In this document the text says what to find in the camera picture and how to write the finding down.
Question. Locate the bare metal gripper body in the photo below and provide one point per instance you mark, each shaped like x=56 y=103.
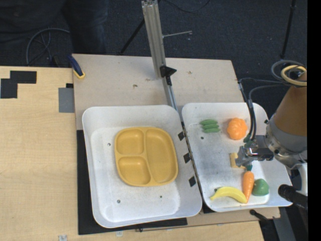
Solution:
x=262 y=149

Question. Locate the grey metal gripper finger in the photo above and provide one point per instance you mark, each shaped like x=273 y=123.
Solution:
x=239 y=158
x=248 y=161

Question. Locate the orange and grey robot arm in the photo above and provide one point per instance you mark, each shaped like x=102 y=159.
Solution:
x=293 y=109

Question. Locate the pale yellow block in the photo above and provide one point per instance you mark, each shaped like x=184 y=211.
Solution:
x=233 y=159

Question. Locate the orange carrot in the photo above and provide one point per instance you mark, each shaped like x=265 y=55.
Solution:
x=248 y=183

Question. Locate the white plastic tray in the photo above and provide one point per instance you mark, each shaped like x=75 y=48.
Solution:
x=215 y=159
x=100 y=164

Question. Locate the orange pumpkin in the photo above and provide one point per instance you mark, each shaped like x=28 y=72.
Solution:
x=237 y=129

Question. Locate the green apple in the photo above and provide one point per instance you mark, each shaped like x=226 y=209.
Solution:
x=261 y=187

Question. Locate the yellow banana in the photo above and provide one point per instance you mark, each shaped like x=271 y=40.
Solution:
x=230 y=192

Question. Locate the green pea pods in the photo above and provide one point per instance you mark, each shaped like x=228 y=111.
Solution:
x=210 y=126

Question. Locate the yellow divided plate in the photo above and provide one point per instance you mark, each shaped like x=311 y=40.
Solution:
x=160 y=157

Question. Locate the pale wood board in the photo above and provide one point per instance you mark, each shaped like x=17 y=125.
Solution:
x=120 y=84

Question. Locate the person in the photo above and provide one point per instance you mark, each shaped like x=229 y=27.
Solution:
x=85 y=21

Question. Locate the black cylinder on white bracket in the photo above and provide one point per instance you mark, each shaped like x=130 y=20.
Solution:
x=292 y=193

